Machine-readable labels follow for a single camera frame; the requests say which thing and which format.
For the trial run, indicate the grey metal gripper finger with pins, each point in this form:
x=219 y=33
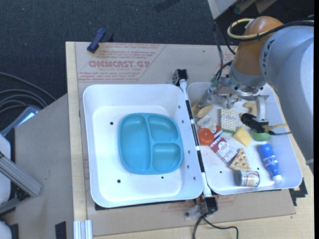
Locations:
x=207 y=98
x=230 y=102

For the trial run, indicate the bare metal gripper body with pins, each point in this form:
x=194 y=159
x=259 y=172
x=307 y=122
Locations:
x=226 y=88

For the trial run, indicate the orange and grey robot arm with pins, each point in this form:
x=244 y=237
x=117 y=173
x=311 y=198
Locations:
x=289 y=66

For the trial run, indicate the beige toy bread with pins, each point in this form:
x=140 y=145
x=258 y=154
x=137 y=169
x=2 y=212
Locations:
x=200 y=111

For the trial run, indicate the white patterned carton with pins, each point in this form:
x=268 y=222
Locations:
x=228 y=119

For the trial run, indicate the beige toy biscuit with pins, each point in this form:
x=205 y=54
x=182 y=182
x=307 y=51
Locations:
x=250 y=106

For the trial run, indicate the yellow and white packet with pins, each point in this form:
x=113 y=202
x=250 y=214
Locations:
x=205 y=122

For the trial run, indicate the yellow cheese wedge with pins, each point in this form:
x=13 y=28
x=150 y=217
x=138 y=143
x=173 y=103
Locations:
x=243 y=136

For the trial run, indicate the thin black and white rod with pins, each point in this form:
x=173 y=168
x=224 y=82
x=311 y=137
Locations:
x=194 y=133

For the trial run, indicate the red can with orange lid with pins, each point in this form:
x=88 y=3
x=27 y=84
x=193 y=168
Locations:
x=205 y=136

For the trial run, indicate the green toy pear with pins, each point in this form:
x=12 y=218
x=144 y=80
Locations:
x=260 y=136

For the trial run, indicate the red and white carton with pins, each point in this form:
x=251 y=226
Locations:
x=223 y=150

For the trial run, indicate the yellow pizza slice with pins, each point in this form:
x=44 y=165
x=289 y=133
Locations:
x=240 y=161

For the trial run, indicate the white plastic tray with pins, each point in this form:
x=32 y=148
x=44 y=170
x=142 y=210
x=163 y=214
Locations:
x=254 y=158
x=104 y=133

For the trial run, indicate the brown cardboard board red print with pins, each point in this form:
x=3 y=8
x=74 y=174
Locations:
x=154 y=58

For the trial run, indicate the blue and white bottle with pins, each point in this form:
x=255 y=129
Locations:
x=268 y=160

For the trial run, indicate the small red and white can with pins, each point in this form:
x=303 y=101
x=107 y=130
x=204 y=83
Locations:
x=248 y=178

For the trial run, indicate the blue divided plate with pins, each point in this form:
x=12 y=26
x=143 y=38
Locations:
x=134 y=143

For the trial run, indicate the black cylinder on white bracket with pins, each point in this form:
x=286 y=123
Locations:
x=253 y=122

